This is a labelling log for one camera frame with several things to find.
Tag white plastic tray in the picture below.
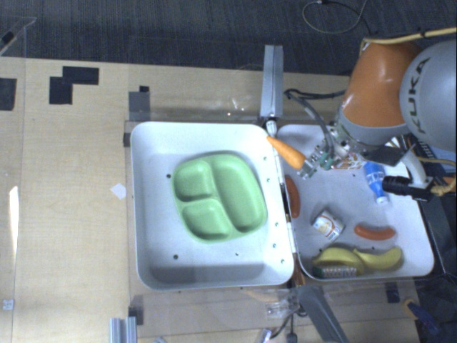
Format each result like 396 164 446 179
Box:
130 121 296 292
276 123 436 282

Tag orange and white packet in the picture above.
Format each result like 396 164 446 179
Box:
335 154 363 171

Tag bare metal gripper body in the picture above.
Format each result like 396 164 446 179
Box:
311 126 362 172

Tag blue and white bottle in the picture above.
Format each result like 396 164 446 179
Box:
363 161 391 206

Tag white and orange can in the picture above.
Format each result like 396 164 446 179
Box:
311 209 346 242

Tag red sausage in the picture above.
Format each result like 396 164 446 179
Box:
353 222 396 241
284 176 301 219

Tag orange carrot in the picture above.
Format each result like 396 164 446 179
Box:
266 135 307 170

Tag green divided plate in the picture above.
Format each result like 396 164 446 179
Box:
172 154 269 243

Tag black cylinder on white bracket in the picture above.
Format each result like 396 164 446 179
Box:
381 150 435 203

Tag yellow banana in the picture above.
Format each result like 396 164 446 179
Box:
353 245 403 273
312 247 365 274

